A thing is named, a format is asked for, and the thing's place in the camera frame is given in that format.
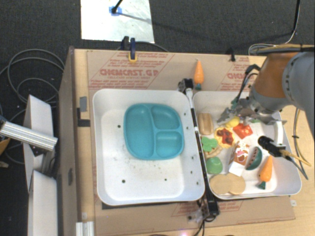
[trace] blue divided plate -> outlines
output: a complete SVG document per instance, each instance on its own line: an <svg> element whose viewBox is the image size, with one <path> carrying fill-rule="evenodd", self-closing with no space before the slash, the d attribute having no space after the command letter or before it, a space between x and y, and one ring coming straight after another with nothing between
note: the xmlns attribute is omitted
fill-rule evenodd
<svg viewBox="0 0 315 236"><path fill-rule="evenodd" d="M124 137L128 151L143 160L174 158L184 148L178 113L161 104L130 106L124 117Z"/></svg>

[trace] orange carrot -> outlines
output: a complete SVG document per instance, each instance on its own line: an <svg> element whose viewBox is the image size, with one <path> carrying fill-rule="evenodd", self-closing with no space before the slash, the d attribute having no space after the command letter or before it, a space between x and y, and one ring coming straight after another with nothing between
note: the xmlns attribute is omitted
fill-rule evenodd
<svg viewBox="0 0 315 236"><path fill-rule="evenodd" d="M204 81L204 75L203 75L203 70L202 70L202 65L201 65L200 60L197 61L195 75L193 77L193 80L196 84L202 84Z"/></svg>
<svg viewBox="0 0 315 236"><path fill-rule="evenodd" d="M266 182L270 181L271 174L272 174L272 156L269 156L267 158L267 161L264 167L261 169L259 173L259 178L262 181L262 183L258 186L260 189L266 188Z"/></svg>

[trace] toy milk carton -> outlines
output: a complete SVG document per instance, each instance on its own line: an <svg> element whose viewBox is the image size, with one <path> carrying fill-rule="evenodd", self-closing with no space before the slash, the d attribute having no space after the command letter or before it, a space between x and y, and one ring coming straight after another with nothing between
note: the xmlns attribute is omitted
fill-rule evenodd
<svg viewBox="0 0 315 236"><path fill-rule="evenodd" d="M241 176L246 165L250 147L239 141L234 145L230 161L228 163L228 171L237 176Z"/></svg>

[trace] red toy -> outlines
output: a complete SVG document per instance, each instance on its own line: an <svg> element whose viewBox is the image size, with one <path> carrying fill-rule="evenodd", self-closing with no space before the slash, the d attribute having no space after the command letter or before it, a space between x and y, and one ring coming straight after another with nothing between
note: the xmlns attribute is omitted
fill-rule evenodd
<svg viewBox="0 0 315 236"><path fill-rule="evenodd" d="M242 123L233 128L233 131L241 138L244 139L252 134L252 129L249 125L244 126Z"/></svg>

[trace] dark floor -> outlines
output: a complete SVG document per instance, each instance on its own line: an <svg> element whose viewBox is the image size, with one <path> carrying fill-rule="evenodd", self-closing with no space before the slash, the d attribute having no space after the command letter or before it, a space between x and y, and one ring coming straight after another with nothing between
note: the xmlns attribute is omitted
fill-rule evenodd
<svg viewBox="0 0 315 236"><path fill-rule="evenodd" d="M246 55L254 43L280 44L288 41L293 29L296 0L150 0L155 42L171 52L224 54L233 48ZM315 0L301 0L297 34L292 43L314 44ZM80 38L80 0L0 0L0 71L19 51L41 48L65 61L70 45L76 48L117 49L118 42ZM148 45L139 50L159 51ZM59 87L62 73L44 62L25 61L11 69L12 83L29 77L49 80ZM47 85L21 85L21 94L32 93L47 99L53 90ZM11 119L25 104L0 76L0 104L3 116ZM14 122L21 124L23 115ZM8 152L23 160L20 147ZM28 194L24 167L0 161L0 235L27 235Z"/></svg>

